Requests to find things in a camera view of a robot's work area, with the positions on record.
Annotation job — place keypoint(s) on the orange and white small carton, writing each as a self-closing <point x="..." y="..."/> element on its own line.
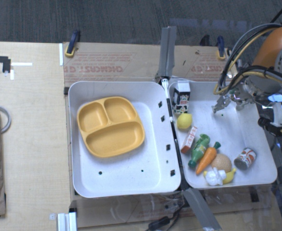
<point x="189" y="139"/>

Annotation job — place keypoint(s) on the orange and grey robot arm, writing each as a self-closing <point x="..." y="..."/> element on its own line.
<point x="273" y="47"/>

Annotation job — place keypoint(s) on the black cylinder on white bracket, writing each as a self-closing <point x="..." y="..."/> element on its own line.
<point x="273" y="124"/>

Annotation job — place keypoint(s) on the white plastic tray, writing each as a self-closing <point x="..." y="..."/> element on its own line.
<point x="227" y="129"/>
<point x="131" y="177"/>

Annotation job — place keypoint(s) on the white milk carton with cow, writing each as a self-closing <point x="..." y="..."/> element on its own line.
<point x="182" y="97"/>

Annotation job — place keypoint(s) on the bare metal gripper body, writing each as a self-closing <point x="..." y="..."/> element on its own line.
<point x="245" y="94"/>

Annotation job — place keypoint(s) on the yellow banana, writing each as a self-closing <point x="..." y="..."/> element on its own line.
<point x="230" y="175"/>

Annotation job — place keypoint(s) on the yellow divided plate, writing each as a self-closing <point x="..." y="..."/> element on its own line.
<point x="111" y="126"/>

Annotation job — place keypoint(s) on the orange carrot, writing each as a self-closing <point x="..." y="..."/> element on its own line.
<point x="207" y="159"/>

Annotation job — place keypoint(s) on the green bottle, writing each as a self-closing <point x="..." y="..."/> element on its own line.
<point x="198" y="150"/>

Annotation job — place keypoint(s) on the tan round bread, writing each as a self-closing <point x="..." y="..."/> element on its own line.
<point x="222" y="162"/>

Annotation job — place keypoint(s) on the orange and white can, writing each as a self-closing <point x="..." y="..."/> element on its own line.
<point x="245" y="158"/>

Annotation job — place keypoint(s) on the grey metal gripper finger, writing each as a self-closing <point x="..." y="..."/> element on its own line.
<point x="240" y="106"/>
<point x="221" y="103"/>

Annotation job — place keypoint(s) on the white small bottle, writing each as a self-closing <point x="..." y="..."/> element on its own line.
<point x="214" y="177"/>

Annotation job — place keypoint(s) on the brown cardboard board red print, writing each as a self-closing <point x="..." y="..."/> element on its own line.
<point x="107" y="66"/>

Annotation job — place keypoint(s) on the yellow lemon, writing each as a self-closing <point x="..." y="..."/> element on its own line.
<point x="184" y="120"/>

